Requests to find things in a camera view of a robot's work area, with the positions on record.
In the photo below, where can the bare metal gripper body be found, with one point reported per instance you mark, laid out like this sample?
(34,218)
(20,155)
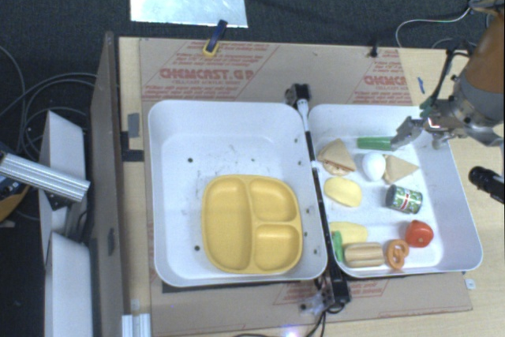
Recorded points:
(453,120)

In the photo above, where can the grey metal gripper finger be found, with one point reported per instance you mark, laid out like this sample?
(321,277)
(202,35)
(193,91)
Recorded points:
(400,140)
(412,124)

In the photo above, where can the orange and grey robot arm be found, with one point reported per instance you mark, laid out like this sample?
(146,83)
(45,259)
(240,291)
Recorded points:
(488,47)

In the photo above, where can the tan triangular bread slice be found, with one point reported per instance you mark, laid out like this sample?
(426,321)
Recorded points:
(399,169)

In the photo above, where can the white toy egg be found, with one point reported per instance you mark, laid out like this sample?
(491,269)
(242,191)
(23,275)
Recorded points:
(374,166)

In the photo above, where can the small green can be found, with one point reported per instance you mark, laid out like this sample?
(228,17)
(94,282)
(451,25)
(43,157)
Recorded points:
(404,199)

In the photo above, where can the triangular toy sandwich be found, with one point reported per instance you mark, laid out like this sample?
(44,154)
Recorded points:
(335,156)

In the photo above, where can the white plastic tray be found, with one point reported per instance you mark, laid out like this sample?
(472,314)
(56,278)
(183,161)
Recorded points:
(185,154)
(446,209)

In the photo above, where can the thin black and white rod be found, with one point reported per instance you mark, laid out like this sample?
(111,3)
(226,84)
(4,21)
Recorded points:
(312,154)

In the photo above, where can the red toy tomato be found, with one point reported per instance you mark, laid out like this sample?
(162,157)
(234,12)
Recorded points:
(419,233)

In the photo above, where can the orange toy pretzel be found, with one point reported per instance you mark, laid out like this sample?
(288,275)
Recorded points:
(394,254)

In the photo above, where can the toy hot dog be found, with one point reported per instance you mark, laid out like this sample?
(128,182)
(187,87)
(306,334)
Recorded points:
(363,254)

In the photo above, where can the small green toy vegetable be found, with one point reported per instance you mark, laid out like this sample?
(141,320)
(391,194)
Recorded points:
(337,246)

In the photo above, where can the brown cardboard board red print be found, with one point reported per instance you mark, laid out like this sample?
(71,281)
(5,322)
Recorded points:
(244,71)

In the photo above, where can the yellow divided plate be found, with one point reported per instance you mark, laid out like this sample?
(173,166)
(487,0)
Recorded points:
(229,225)

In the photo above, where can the black cylinder on white bracket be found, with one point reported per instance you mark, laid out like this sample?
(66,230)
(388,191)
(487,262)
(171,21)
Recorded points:
(486,179)

